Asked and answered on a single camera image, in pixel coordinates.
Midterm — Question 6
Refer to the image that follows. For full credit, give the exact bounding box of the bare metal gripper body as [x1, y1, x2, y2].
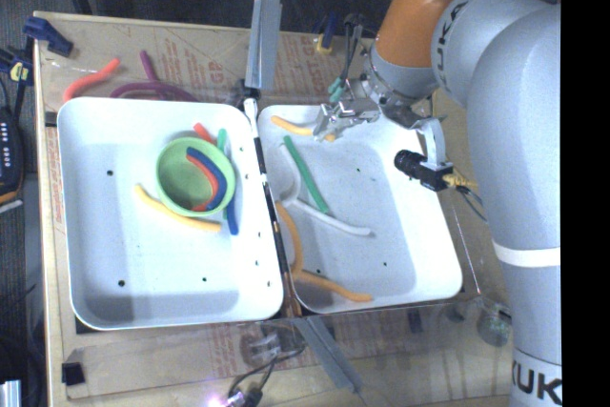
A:
[338, 77, 397, 126]

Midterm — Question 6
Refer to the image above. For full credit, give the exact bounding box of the thin black and white rod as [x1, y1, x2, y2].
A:
[242, 96, 303, 318]

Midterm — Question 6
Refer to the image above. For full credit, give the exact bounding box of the white plastic tray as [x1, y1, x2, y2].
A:
[256, 103, 464, 316]
[56, 95, 285, 332]

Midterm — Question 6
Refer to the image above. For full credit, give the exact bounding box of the brown cardboard board red print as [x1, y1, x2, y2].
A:
[33, 10, 512, 402]

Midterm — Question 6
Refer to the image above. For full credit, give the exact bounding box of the green bowl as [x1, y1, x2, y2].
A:
[154, 135, 237, 218]

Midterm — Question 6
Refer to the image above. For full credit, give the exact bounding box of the short yellow rope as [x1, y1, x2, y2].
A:
[270, 114, 337, 143]

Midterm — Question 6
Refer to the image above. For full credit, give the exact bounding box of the long green rope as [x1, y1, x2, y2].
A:
[282, 134, 331, 214]

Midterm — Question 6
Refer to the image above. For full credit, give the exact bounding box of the black cylinder on white bracket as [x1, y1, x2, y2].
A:
[393, 115, 455, 193]

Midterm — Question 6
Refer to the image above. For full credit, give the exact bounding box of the white rope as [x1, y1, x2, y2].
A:
[277, 142, 373, 237]

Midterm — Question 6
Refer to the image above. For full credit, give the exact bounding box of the blue rope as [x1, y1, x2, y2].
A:
[185, 146, 240, 236]

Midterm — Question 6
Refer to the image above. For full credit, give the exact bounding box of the short red rope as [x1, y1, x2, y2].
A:
[192, 122, 218, 146]

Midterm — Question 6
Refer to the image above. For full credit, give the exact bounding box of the orange rope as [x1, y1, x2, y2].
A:
[274, 200, 375, 304]

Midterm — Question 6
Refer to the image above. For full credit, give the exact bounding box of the purple rope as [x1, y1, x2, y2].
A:
[110, 50, 199, 103]

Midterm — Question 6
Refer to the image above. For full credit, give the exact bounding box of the long yellow rope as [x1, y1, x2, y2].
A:
[133, 183, 223, 234]

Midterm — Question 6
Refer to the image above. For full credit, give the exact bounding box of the coral red rope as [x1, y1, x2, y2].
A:
[62, 57, 122, 103]

